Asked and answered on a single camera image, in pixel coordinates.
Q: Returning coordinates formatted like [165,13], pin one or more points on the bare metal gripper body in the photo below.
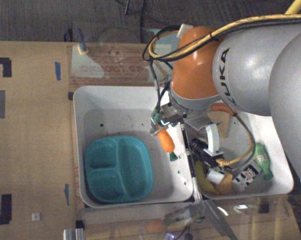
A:
[173,114]

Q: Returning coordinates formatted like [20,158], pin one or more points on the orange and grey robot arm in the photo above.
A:
[243,76]

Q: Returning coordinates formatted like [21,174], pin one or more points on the black and white carton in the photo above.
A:
[248,175]

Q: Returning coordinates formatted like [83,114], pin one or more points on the yellow-orange toy bread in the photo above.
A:
[225,184]

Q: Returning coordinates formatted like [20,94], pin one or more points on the white plastic tray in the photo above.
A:
[130,104]
[278,164]

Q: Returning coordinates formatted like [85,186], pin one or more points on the black cylinder on white bracket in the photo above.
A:
[213,139]

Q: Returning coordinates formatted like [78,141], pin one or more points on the yellow banana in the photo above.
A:
[203,180]

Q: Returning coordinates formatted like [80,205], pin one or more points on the teal divided plate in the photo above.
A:
[118,169]

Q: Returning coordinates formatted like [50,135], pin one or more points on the small white can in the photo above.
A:
[214,177]

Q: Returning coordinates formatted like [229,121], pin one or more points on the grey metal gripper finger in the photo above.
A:
[154,132]
[169,126]

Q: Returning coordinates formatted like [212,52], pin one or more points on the orange sausage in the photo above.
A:
[221,107]

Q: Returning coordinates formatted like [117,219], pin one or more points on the green bottle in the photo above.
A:
[262,159]

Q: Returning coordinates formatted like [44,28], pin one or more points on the orange carrot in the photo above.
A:
[166,141]

